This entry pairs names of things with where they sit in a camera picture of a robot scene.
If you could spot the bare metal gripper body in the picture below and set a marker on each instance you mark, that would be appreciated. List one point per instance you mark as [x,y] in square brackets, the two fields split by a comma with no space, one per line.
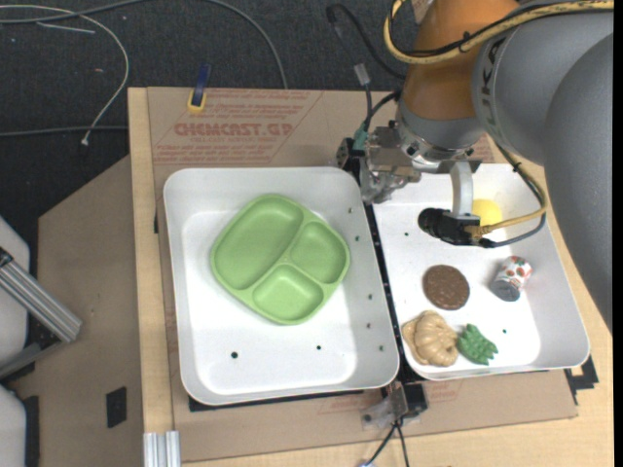
[394,151]

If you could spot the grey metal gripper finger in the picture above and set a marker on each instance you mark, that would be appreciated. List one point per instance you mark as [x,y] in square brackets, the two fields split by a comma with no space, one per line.
[372,190]
[393,185]

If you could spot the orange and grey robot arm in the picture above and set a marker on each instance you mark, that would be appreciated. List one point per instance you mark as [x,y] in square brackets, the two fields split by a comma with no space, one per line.
[535,90]

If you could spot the yellow toy lemon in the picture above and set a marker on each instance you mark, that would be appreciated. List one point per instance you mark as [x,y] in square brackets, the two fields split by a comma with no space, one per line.
[489,210]

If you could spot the brown round biscuit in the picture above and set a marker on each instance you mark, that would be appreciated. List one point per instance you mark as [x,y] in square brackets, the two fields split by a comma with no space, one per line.
[446,287]

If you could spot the green divided plate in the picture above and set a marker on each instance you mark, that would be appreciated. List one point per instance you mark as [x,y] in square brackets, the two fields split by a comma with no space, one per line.
[272,251]

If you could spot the brown cardboard board red print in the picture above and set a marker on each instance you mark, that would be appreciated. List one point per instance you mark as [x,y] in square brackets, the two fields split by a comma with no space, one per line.
[243,129]

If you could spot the white can with red print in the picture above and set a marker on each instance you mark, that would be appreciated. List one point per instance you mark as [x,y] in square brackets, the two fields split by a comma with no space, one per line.
[511,277]

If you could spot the beige toy croissant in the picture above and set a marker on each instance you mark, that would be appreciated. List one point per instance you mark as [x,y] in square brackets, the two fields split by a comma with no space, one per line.
[430,338]

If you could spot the white plastic tray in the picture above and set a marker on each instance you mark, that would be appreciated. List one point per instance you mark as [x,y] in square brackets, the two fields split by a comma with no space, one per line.
[487,319]
[272,358]

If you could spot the green leafy toy vegetable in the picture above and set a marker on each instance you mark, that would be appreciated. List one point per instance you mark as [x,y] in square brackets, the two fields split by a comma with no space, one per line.
[477,346]

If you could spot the black cylinder on white bracket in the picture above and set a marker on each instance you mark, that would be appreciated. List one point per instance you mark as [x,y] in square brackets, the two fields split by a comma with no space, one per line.
[450,226]

